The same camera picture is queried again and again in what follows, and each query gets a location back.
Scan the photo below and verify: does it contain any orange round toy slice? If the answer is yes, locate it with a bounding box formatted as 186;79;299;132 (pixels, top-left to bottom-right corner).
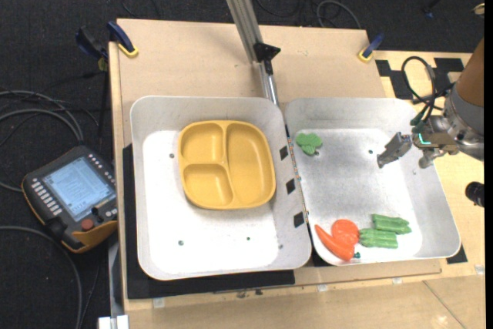
330;218;361;247

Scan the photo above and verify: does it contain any green toy bean bundle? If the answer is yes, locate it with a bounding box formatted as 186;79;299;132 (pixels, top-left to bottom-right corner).
371;213;413;236
357;227;399;250

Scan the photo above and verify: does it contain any thin black and white rod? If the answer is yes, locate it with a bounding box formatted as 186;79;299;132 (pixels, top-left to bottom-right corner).
262;63;310;227

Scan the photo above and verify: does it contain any white plastic tray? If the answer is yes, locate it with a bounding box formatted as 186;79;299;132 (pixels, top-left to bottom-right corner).
129;95;313;281
283;96;462;267

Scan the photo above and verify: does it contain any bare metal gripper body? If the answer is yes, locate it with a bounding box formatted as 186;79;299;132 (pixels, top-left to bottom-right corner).
411;114;485;163

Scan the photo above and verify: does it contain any yellow divided plate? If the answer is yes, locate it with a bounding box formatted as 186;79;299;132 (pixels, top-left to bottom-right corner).
177;119;277;211

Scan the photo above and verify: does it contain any pale wood board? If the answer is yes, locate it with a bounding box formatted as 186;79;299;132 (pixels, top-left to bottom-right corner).
115;18;443;290

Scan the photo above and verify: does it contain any green broccoli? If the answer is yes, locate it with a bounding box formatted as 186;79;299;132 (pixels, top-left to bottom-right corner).
294;132;324;157

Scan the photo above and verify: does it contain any orange carrot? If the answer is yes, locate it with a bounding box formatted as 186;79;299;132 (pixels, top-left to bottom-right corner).
314;223;361;263

